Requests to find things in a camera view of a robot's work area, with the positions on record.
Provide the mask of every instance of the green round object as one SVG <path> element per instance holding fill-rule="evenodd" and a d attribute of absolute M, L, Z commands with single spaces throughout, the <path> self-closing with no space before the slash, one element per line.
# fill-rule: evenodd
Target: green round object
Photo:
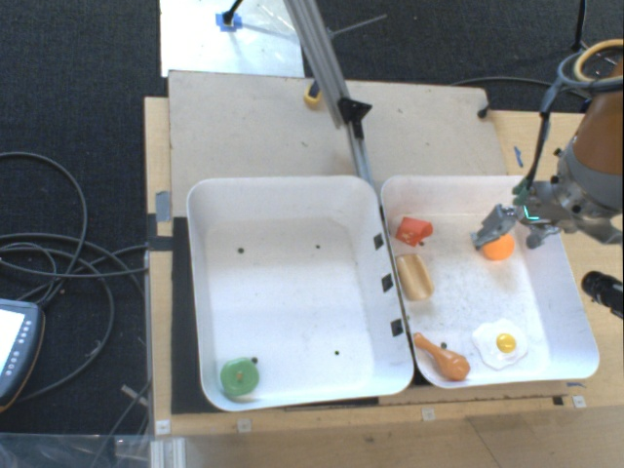
<path fill-rule="evenodd" d="M 247 357 L 226 362 L 220 377 L 225 393 L 233 397 L 249 394 L 260 381 L 257 367 Z"/>

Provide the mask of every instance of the wooden table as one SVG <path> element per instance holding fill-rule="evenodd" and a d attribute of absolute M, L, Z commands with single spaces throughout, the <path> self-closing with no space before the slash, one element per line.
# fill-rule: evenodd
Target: wooden table
<path fill-rule="evenodd" d="M 488 116 L 508 173 L 520 175 L 514 147 L 526 158 L 532 155 L 538 115 L 492 111 Z M 566 145 L 580 119 L 574 114 L 553 116 L 538 178 L 555 170 L 556 160 L 549 155 Z M 154 214 L 156 193 L 171 189 L 166 98 L 145 100 L 145 146 L 148 212 Z M 157 232 L 171 236 L 172 223 L 159 222 Z M 577 284 L 590 270 L 621 278 L 621 249 L 598 245 L 582 234 L 564 236 L 564 243 Z M 372 407 L 172 414 L 172 253 L 152 251 L 149 263 L 153 420 L 157 434 L 193 437 L 189 459 L 204 457 L 210 466 L 254 467 L 614 466 L 624 460 L 622 322 L 586 295 L 582 298 L 601 364 L 594 376 L 579 383 L 453 391 L 412 387 Z M 586 408 L 576 407 L 573 399 L 576 404 L 584 401 Z M 239 433 L 250 427 L 251 433 Z"/>

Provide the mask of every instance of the green light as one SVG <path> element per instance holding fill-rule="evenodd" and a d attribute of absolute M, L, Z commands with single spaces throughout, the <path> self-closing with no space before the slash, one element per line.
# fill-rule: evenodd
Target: green light
<path fill-rule="evenodd" d="M 539 216 L 531 216 L 528 214 L 528 208 L 526 206 L 523 207 L 525 210 L 525 217 L 527 220 L 539 220 Z"/>

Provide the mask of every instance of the orange ball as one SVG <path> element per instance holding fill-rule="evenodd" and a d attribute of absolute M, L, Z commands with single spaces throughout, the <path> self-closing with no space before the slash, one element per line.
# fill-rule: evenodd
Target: orange ball
<path fill-rule="evenodd" d="M 481 247 L 481 251 L 488 260 L 504 260 L 509 258 L 514 252 L 516 245 L 514 238 L 509 234 L 503 234 L 497 240 L 486 243 Z"/>

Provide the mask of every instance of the white tray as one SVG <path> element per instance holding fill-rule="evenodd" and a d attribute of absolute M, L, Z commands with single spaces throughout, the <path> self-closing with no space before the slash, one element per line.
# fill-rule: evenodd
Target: white tray
<path fill-rule="evenodd" d="M 216 407 L 391 395 L 410 384 L 370 186 L 352 176 L 214 178 L 192 188 L 187 212 L 201 382 Z M 230 397 L 219 373 L 241 357 L 257 358 L 260 380 Z"/>
<path fill-rule="evenodd" d="M 406 301 L 411 333 L 445 342 L 468 359 L 463 381 L 440 375 L 433 359 L 416 349 L 416 362 L 445 388 L 517 381 L 584 378 L 599 363 L 596 342 L 578 295 L 561 238 L 529 250 L 527 229 L 517 225 L 511 257 L 492 262 L 477 253 L 470 232 L 497 203 L 509 204 L 517 176 L 396 176 L 381 193 L 394 255 L 419 254 L 435 285 L 428 300 Z M 405 215 L 432 222 L 434 233 L 412 248 L 394 234 Z M 472 342 L 481 323 L 512 321 L 528 338 L 528 352 L 503 370 L 488 367 Z"/>

